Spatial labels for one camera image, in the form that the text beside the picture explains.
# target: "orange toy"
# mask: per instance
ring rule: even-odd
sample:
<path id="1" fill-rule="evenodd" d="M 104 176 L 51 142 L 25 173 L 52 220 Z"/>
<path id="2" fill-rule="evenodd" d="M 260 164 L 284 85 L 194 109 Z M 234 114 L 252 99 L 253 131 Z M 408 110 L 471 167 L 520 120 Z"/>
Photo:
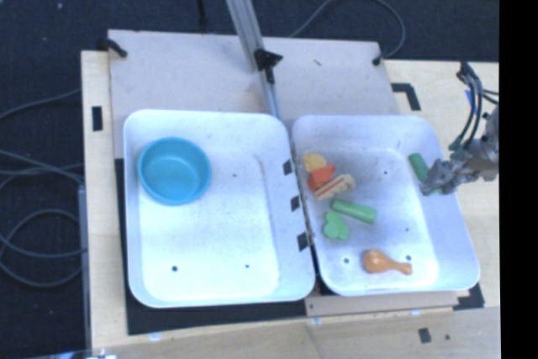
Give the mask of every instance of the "orange toy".
<path id="1" fill-rule="evenodd" d="M 332 180 L 334 171 L 335 165 L 333 164 L 311 171 L 308 180 L 310 190 L 314 192 L 318 188 Z"/>
<path id="2" fill-rule="evenodd" d="M 411 275 L 413 269 L 410 263 L 400 263 L 388 257 L 385 253 L 377 248 L 372 248 L 362 258 L 364 268 L 368 272 L 385 272 L 396 269 L 406 275 Z"/>

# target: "black floor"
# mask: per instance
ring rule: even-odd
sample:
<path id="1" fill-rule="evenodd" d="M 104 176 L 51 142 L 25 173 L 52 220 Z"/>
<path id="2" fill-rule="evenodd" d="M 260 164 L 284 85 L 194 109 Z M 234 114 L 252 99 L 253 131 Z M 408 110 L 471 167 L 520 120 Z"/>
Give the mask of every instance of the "black floor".
<path id="1" fill-rule="evenodd" d="M 224 0 L 203 0 L 208 31 L 233 33 Z M 264 35 L 291 34 L 324 0 L 254 0 Z M 400 14 L 407 38 L 394 58 L 498 61 L 499 0 L 383 0 Z M 80 52 L 94 50 L 108 29 L 198 32 L 197 0 L 0 0 L 0 150 L 55 166 L 82 162 L 80 95 L 28 109 L 21 104 L 80 87 Z M 390 12 L 370 0 L 340 0 L 303 37 L 398 44 Z M 0 155 L 0 171 L 28 167 Z M 0 232 L 6 236 L 41 209 L 78 213 L 76 181 L 58 175 L 1 184 Z M 32 220 L 13 243 L 33 251 L 80 246 L 78 226 L 50 213 Z M 78 259 L 45 260 L 4 250 L 0 261 L 17 273 L 50 282 L 77 269 Z M 0 270 L 0 357 L 24 358 L 84 348 L 80 276 L 58 288 L 30 287 Z"/>

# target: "metal bracket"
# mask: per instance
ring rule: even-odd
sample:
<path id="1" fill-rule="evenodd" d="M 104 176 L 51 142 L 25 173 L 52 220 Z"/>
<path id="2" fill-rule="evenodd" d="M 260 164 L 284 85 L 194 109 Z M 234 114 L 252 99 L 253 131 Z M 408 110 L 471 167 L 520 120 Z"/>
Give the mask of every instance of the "metal bracket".
<path id="1" fill-rule="evenodd" d="M 276 66 L 283 57 L 279 54 L 274 54 L 260 48 L 254 51 L 254 58 L 256 60 L 258 71 L 265 71 L 267 82 L 274 84 L 275 76 L 272 73 L 272 68 Z"/>

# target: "orange spoon toy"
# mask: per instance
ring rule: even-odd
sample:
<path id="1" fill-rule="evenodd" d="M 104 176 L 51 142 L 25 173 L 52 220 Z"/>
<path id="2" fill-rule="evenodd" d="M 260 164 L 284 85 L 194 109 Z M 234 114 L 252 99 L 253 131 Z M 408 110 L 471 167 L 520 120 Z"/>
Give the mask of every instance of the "orange spoon toy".
<path id="1" fill-rule="evenodd" d="M 413 267 L 410 263 L 397 262 L 377 248 L 372 248 L 367 251 L 362 258 L 362 264 L 368 272 L 385 272 L 391 269 L 396 269 L 406 275 L 413 273 Z"/>

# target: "white tray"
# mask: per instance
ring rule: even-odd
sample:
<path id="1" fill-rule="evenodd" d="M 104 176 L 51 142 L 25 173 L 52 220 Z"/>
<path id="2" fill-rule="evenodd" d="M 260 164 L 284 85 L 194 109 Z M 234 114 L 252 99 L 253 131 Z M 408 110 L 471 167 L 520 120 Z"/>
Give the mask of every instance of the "white tray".
<path id="1" fill-rule="evenodd" d="M 429 166 L 442 157 L 435 132 L 423 119 L 309 115 L 294 123 L 292 135 L 320 276 L 331 290 L 358 296 L 464 290 L 477 282 L 479 266 L 456 195 L 424 196 L 408 161 L 415 152 Z M 347 240 L 323 235 L 332 199 L 317 200 L 308 189 L 302 157 L 309 152 L 334 163 L 335 175 L 356 179 L 356 188 L 337 198 L 375 208 L 374 224 L 344 216 L 351 230 Z M 361 257 L 371 248 L 410 262 L 413 274 L 366 272 Z"/>
<path id="2" fill-rule="evenodd" d="M 212 182 L 198 200 L 155 202 L 136 174 L 166 136 L 198 144 Z M 306 223 L 284 125 L 265 114 L 143 110 L 124 126 L 129 285 L 150 307 L 292 301 L 314 286 Z"/>

